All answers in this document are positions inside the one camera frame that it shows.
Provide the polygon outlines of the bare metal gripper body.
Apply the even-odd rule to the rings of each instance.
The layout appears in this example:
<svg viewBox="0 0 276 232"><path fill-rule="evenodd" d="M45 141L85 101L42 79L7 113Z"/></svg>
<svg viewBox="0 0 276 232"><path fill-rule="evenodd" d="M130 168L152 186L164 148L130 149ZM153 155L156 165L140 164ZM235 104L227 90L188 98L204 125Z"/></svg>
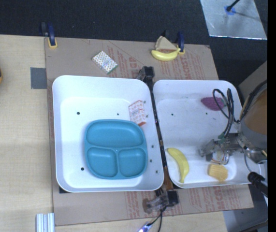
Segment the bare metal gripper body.
<svg viewBox="0 0 276 232"><path fill-rule="evenodd" d="M240 149L241 153L244 152L248 147L241 141L239 136L238 133L228 133L227 135L222 133L216 140L216 151L226 152L227 149Z"/></svg>

